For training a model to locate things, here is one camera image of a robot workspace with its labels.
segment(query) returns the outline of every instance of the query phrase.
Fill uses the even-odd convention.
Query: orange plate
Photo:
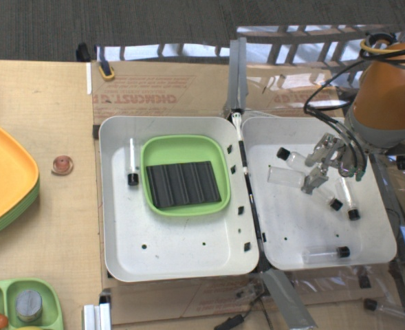
[[[26,197],[38,178],[32,156],[0,127],[0,217]]]

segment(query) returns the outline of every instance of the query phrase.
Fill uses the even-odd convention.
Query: white tray
[[[139,145],[161,135],[206,135],[224,151],[230,203],[220,212],[198,217],[166,217],[153,212],[142,184],[129,187],[124,144]],[[251,272],[259,259],[241,157],[234,127],[222,118],[116,116],[100,126],[105,262],[120,281],[156,281]],[[232,145],[231,154],[227,148]],[[238,214],[239,206],[244,207]],[[250,249],[245,251],[245,244]]]
[[[372,168],[354,182],[361,219],[350,221],[345,212],[323,211],[299,188],[269,184],[268,165],[288,168],[276,157],[284,146],[304,156],[331,127],[313,118],[249,118],[242,126],[250,179],[268,261],[280,270],[300,270],[335,265],[387,263],[396,253],[393,235]],[[336,192],[338,172],[329,169],[323,185]],[[305,247],[348,246],[351,257],[338,262],[303,264]]]

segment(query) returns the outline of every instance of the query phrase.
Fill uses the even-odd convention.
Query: gray floor
[[[247,25],[376,23],[405,23],[405,0],[0,0],[0,59],[74,61],[80,42],[227,46]]]

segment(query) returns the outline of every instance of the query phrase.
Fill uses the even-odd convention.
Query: black cap
[[[358,220],[361,217],[358,209],[350,209],[347,214],[349,215],[349,220],[351,221]]]
[[[290,155],[291,152],[283,147],[281,147],[277,152],[277,157],[281,158],[282,160],[287,160]]]
[[[137,186],[140,180],[137,173],[129,173],[127,175],[127,183],[129,186]]]
[[[348,256],[351,255],[351,250],[347,246],[338,247],[337,248],[337,253],[338,253],[338,256],[340,258],[347,258]]]
[[[331,206],[332,209],[334,209],[335,211],[339,211],[339,209],[341,209],[342,207],[342,202],[339,201],[336,198],[333,198],[331,203],[329,204]]]
[[[378,302],[373,300],[372,298],[366,298],[364,300],[364,309],[368,309],[369,311],[375,311],[378,306]]]

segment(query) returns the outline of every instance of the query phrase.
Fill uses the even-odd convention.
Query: wooden table
[[[37,200],[0,232],[0,280],[37,277],[49,282],[60,299],[66,330],[81,329],[83,306],[98,304],[102,291],[92,106],[85,64],[0,60],[0,127],[29,151],[41,179]],[[51,173],[58,155],[73,159],[70,175]],[[385,282],[396,294],[393,280]],[[311,305],[308,310],[320,329],[405,329],[400,320],[366,313],[359,301]],[[275,329],[287,329],[276,309],[268,314]],[[213,329],[226,318],[115,328]],[[240,329],[269,327],[264,313],[256,310]]]

